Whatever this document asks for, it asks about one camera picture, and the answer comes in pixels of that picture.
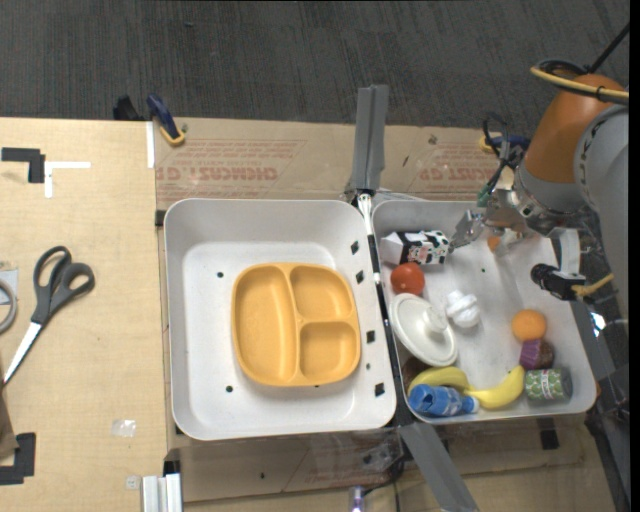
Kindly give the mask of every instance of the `black scissors handle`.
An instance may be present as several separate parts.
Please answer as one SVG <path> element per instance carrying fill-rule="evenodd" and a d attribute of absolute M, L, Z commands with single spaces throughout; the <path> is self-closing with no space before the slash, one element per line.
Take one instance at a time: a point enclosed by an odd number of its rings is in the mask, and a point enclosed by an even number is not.
<path fill-rule="evenodd" d="M 62 253 L 62 258 L 51 270 L 47 284 L 41 285 L 42 269 L 47 261 L 57 253 Z M 73 280 L 80 276 L 86 277 L 86 280 L 79 286 L 72 288 Z M 84 263 L 71 263 L 71 253 L 66 247 L 62 245 L 52 247 L 40 256 L 33 271 L 33 286 L 36 290 L 37 304 L 31 321 L 44 326 L 62 306 L 71 299 L 91 291 L 95 283 L 91 267 Z"/>

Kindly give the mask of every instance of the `dark gray carpet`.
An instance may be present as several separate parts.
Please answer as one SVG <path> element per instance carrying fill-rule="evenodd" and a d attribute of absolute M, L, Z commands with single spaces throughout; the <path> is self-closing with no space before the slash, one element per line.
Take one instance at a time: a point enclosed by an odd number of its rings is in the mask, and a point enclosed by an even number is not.
<path fill-rule="evenodd" d="M 0 0 L 0 116 L 112 119 L 129 95 L 148 117 L 154 92 L 177 117 L 351 124 L 358 88 L 388 84 L 387 124 L 480 128 L 493 111 L 530 137 L 557 90 L 529 68 L 592 64 L 630 3 Z M 629 41 L 598 70 L 625 86 Z M 607 341 L 628 364 L 628 338 Z"/>

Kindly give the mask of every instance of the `plastic tray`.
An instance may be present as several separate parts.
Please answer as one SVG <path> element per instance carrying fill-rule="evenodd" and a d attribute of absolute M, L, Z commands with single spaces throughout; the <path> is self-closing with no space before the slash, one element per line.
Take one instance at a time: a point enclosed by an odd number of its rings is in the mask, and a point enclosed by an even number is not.
<path fill-rule="evenodd" d="M 396 410 L 362 215 L 340 201 L 185 199 L 165 216 L 171 403 L 199 440 L 367 430 Z M 358 312 L 361 356 L 326 385 L 255 382 L 233 348 L 233 284 L 247 268 L 308 263 L 339 273 Z"/>
<path fill-rule="evenodd" d="M 373 211 L 375 237 L 378 241 L 394 231 L 439 229 L 451 238 L 467 209 L 477 210 L 471 202 L 388 200 Z M 502 409 L 481 409 L 474 414 L 445 418 L 416 417 L 428 423 L 448 424 L 586 411 L 596 398 L 595 379 L 571 306 L 540 289 L 529 275 L 537 263 L 557 266 L 551 241 L 542 237 L 527 238 L 512 246 L 507 255 L 496 257 L 488 247 L 488 235 L 485 232 L 474 243 L 458 248 L 442 265 L 423 265 L 426 284 L 422 296 L 435 308 L 444 312 L 447 295 L 455 289 L 465 295 L 474 294 L 478 299 L 480 324 L 471 329 L 461 329 L 455 324 L 452 327 L 458 346 L 454 365 L 465 371 L 476 388 L 498 384 L 518 364 L 520 356 L 521 343 L 511 331 L 513 315 L 523 308 L 537 309 L 547 319 L 545 338 L 555 349 L 554 367 L 569 370 L 573 395 L 566 401 L 534 402 L 523 393 L 516 402 Z M 395 265 L 381 262 L 387 304 L 395 297 L 389 282 L 393 268 Z M 402 365 L 411 354 L 399 341 L 396 347 Z"/>
<path fill-rule="evenodd" d="M 265 263 L 233 286 L 233 343 L 256 382 L 319 386 L 337 382 L 360 360 L 360 328 L 349 283 L 308 263 Z"/>

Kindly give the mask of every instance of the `green can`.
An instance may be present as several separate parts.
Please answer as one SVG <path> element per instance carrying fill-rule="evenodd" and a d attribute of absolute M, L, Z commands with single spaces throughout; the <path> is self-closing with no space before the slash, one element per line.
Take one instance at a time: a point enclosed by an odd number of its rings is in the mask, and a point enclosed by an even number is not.
<path fill-rule="evenodd" d="M 573 393 L 571 373 L 567 368 L 529 370 L 524 390 L 531 400 L 568 400 Z"/>

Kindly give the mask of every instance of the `blue bottle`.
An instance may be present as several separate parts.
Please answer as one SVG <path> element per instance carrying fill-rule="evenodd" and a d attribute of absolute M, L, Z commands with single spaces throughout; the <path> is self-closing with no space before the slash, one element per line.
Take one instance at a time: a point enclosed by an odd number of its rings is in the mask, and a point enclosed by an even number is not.
<path fill-rule="evenodd" d="M 409 406 L 418 414 L 429 416 L 455 416 L 476 412 L 478 399 L 461 395 L 448 386 L 418 384 L 409 394 Z"/>

